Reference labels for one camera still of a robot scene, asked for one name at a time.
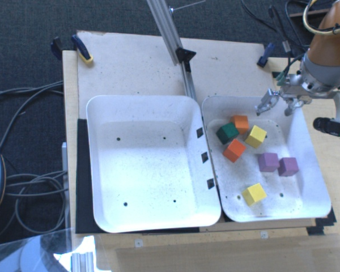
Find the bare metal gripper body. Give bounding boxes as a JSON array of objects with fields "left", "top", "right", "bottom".
[{"left": 277, "top": 73, "right": 340, "bottom": 103}]

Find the orange cube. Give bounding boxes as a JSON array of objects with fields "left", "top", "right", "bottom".
[
  {"left": 229, "top": 114, "right": 250, "bottom": 135},
  {"left": 222, "top": 138, "right": 247, "bottom": 163}
]

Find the yellow cube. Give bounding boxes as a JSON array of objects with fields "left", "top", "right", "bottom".
[
  {"left": 241, "top": 182, "right": 268, "bottom": 207},
  {"left": 244, "top": 125, "right": 268, "bottom": 149}
]

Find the green cube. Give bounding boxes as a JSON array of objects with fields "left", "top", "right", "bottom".
[{"left": 215, "top": 122, "right": 240, "bottom": 146}]

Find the purple cube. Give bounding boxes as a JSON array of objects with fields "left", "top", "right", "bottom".
[
  {"left": 277, "top": 157, "right": 299, "bottom": 177},
  {"left": 257, "top": 152, "right": 281, "bottom": 173}
]

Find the white plastic tray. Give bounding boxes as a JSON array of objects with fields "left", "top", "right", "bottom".
[
  {"left": 86, "top": 95, "right": 223, "bottom": 234},
  {"left": 201, "top": 95, "right": 333, "bottom": 223}
]

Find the pale flat board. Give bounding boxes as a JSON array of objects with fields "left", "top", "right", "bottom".
[{"left": 76, "top": 30, "right": 317, "bottom": 233}]

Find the black cylinder on white bracket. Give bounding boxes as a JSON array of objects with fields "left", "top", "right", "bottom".
[{"left": 312, "top": 91, "right": 340, "bottom": 137}]

